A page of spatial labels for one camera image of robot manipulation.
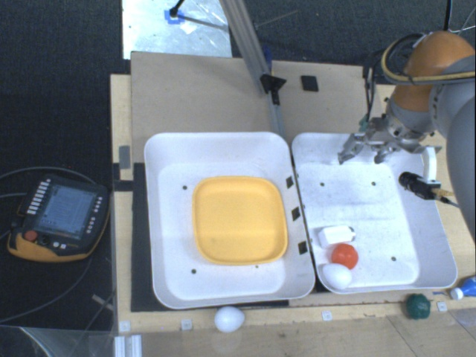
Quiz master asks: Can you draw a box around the small white box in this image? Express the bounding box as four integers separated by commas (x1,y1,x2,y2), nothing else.
317,225,356,249

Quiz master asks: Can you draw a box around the dark green round toy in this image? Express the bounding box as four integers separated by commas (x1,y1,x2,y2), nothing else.
405,292,432,321

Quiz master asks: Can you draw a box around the blue and white bottle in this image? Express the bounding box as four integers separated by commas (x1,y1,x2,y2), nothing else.
449,274,476,301

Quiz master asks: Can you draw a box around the white plastic tray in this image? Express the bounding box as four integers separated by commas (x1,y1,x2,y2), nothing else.
144,131,317,310
291,132,459,295

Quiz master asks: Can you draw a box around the orange ball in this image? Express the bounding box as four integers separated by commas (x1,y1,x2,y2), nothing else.
330,242,360,270

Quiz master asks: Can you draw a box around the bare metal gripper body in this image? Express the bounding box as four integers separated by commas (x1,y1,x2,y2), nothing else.
362,115,429,155

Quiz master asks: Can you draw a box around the brown cardboard board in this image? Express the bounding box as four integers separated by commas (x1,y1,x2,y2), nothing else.
129,50,476,309

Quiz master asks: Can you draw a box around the yellow plate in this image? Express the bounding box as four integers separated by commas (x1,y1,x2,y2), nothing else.
192,176,289,267

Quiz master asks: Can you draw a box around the white egg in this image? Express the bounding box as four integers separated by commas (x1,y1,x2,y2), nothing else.
321,263,353,291
213,305,246,334

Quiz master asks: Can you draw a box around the black square pad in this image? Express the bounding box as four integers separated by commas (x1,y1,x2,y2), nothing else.
300,74,320,92

